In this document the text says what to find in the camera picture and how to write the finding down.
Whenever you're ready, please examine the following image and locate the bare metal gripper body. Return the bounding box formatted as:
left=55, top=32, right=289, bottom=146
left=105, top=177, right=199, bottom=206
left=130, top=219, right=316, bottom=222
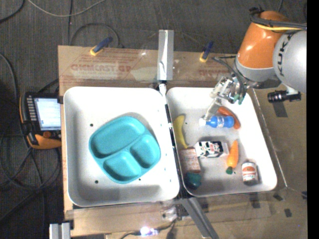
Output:
left=210, top=75, right=248, bottom=105

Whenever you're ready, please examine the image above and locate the blue bottle with white cap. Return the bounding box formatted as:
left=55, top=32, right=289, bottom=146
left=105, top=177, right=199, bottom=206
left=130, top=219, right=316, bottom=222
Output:
left=198, top=115, right=235, bottom=129

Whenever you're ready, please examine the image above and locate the orange carrot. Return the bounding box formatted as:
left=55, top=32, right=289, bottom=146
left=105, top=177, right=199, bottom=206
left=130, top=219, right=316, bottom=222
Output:
left=225, top=139, right=239, bottom=175
left=217, top=106, right=241, bottom=130

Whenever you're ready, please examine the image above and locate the black and white milk carton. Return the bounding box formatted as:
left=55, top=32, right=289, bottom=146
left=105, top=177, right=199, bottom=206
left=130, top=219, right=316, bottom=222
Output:
left=193, top=140, right=230, bottom=159

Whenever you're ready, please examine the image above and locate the yellow banana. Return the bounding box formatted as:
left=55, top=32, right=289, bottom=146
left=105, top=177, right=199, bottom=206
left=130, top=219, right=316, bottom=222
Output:
left=172, top=114, right=189, bottom=149

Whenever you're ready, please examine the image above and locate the brown packet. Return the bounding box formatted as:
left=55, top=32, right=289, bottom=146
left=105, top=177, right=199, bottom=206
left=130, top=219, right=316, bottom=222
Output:
left=178, top=147, right=202, bottom=174

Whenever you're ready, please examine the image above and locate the white plastic tray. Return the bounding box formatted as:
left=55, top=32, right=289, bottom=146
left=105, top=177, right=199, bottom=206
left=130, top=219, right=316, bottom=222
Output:
left=165, top=86, right=278, bottom=198
left=63, top=86, right=180, bottom=208

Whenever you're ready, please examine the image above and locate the red and white can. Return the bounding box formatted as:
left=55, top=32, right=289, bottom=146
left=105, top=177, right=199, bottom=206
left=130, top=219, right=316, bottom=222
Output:
left=241, top=161, right=258, bottom=183

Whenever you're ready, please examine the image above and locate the dark green toy vegetable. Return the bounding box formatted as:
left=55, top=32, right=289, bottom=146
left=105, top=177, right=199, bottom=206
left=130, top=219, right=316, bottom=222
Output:
left=185, top=172, right=202, bottom=190

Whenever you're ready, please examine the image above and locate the blue divided plate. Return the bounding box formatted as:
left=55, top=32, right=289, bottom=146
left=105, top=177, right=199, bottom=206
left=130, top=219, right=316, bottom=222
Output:
left=88, top=116, right=161, bottom=185

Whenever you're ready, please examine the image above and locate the brown cardboard board red print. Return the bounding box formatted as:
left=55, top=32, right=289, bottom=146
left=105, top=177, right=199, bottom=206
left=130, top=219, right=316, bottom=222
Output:
left=57, top=45, right=308, bottom=239

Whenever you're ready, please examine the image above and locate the black cylinder on white bracket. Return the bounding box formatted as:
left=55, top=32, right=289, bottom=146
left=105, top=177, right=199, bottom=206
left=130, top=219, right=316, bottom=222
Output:
left=267, top=88, right=302, bottom=104

